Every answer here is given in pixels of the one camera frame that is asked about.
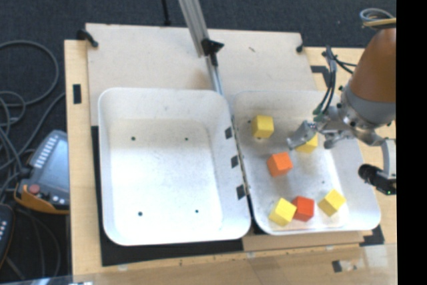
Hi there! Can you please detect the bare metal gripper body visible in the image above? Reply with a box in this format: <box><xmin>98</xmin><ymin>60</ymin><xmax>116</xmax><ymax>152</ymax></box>
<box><xmin>315</xmin><ymin>99</ymin><xmax>390</xmax><ymax>147</ymax></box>

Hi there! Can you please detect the yellow cube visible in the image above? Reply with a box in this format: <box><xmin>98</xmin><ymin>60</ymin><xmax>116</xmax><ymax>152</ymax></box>
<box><xmin>317</xmin><ymin>188</ymin><xmax>347</xmax><ymax>218</ymax></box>
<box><xmin>268</xmin><ymin>197</ymin><xmax>298</xmax><ymax>228</ymax></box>
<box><xmin>294</xmin><ymin>133</ymin><xmax>319</xmax><ymax>155</ymax></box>
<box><xmin>250</xmin><ymin>114</ymin><xmax>276</xmax><ymax>139</ymax></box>

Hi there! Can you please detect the orange cube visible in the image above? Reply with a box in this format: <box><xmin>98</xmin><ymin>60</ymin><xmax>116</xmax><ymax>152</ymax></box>
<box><xmin>266</xmin><ymin>152</ymin><xmax>294</xmax><ymax>178</ymax></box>

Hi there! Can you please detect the white plastic tray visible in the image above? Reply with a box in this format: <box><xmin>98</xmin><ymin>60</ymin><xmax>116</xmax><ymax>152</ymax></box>
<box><xmin>231</xmin><ymin>89</ymin><xmax>382</xmax><ymax>236</ymax></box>
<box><xmin>97</xmin><ymin>87</ymin><xmax>252</xmax><ymax>247</ymax></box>

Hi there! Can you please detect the red cube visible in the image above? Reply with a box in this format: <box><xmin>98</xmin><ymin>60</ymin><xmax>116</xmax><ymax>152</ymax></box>
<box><xmin>291</xmin><ymin>195</ymin><xmax>316</xmax><ymax>223</ymax></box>

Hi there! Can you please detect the pale wood board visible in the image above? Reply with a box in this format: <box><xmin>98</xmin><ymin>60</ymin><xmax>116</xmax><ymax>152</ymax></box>
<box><xmin>85</xmin><ymin>22</ymin><xmax>374</xmax><ymax>252</ymax></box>

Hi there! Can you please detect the black cylinder on white bracket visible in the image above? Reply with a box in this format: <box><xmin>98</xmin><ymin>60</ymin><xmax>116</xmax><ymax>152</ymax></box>
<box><xmin>358</xmin><ymin>137</ymin><xmax>397</xmax><ymax>196</ymax></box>

